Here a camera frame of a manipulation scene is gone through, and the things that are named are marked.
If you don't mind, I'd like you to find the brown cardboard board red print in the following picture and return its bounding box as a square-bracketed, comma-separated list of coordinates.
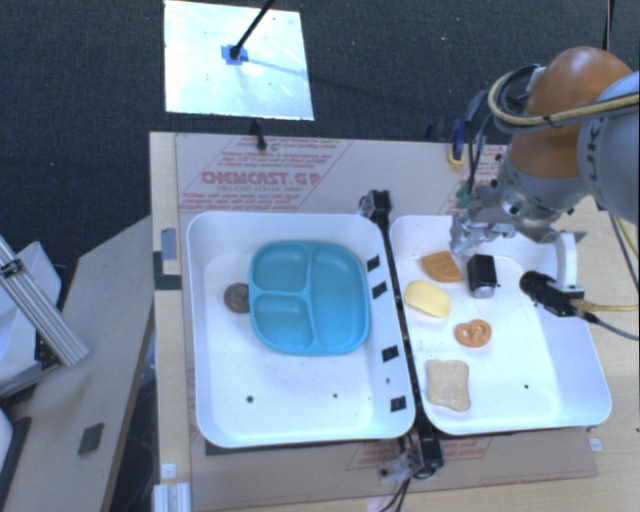
[174, 132, 599, 512]

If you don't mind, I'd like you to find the orange bread slice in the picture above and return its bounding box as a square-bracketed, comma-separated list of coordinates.
[419, 250, 465, 285]

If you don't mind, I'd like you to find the brown round biscuit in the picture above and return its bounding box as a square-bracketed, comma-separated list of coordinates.
[222, 282, 252, 315]

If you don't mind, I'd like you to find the pale yellow oval toy food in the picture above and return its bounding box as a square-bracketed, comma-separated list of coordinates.
[403, 279, 452, 320]

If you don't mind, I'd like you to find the beige bread slice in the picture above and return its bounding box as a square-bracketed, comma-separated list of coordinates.
[424, 358, 472, 413]

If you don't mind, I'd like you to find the white plastic tray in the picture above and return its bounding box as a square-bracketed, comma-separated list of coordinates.
[186, 210, 418, 449]
[389, 214, 614, 437]

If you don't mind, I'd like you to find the black cylinder on white bracket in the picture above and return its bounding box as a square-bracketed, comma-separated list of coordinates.
[518, 231, 587, 318]

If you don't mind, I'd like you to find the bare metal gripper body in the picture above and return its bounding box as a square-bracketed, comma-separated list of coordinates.
[468, 192, 565, 245]

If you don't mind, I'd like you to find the orange pretzel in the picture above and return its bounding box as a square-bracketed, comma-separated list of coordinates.
[453, 318, 493, 350]

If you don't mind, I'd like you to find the small black can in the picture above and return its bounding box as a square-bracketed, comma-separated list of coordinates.
[465, 253, 501, 300]

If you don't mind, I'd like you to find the thin black rod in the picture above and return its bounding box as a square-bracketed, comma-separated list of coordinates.
[377, 215, 432, 437]

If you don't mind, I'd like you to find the blue divided plate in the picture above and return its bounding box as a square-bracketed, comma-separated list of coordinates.
[248, 239, 372, 358]

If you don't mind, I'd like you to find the black block with thin wires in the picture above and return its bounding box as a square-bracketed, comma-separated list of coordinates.
[416, 430, 446, 472]
[359, 189, 394, 222]

